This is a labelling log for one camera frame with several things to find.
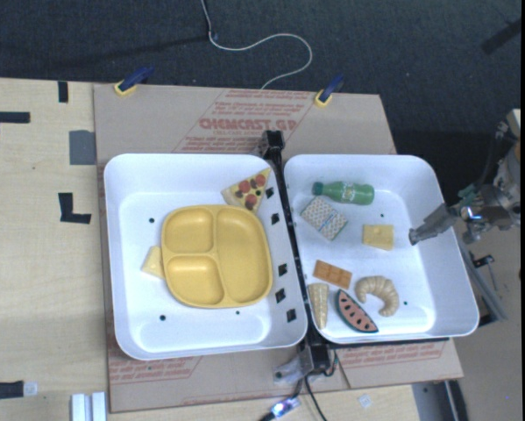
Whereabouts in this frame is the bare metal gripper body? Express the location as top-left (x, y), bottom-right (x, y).
top-left (457, 184), bottom-right (521, 245)

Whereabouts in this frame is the white plastic tray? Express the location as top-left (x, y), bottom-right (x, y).
top-left (103, 153), bottom-right (309, 361)
top-left (282, 153), bottom-right (481, 346)

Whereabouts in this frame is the yellow cheese block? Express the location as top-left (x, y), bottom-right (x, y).
top-left (361, 224), bottom-right (396, 252)

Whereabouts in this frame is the beige croissant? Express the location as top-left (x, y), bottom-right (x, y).
top-left (354, 275), bottom-right (401, 318)

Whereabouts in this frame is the green bottle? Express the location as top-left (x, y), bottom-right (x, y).
top-left (311, 181), bottom-right (376, 206)

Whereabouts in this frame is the patterned white packet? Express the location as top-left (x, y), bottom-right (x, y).
top-left (300, 196), bottom-right (350, 242)

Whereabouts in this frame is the orange biscuit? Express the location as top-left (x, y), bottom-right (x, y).
top-left (312, 259), bottom-right (354, 291)

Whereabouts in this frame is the watermelon slice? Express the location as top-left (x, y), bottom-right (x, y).
top-left (335, 289), bottom-right (380, 335)

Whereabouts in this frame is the cream ice cream cone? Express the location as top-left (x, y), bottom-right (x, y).
top-left (307, 282), bottom-right (330, 330)

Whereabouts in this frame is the thin black rod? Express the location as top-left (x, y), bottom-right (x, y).
top-left (266, 146), bottom-right (321, 349)

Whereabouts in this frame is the toy pizza slice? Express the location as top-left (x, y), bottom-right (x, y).
top-left (220, 168), bottom-right (273, 215)

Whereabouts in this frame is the yellow divided plate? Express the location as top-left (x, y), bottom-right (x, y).
top-left (160, 204), bottom-right (274, 310)

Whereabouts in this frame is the pale yellow cheese wedge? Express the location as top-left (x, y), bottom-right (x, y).
top-left (139, 245), bottom-right (167, 279)

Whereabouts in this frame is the brown cardboard board red print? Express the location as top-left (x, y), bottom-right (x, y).
top-left (93, 83), bottom-right (465, 414)

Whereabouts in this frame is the black block with thin wires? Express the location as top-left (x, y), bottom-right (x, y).
top-left (298, 339), bottom-right (338, 377)
top-left (259, 130), bottom-right (287, 161)

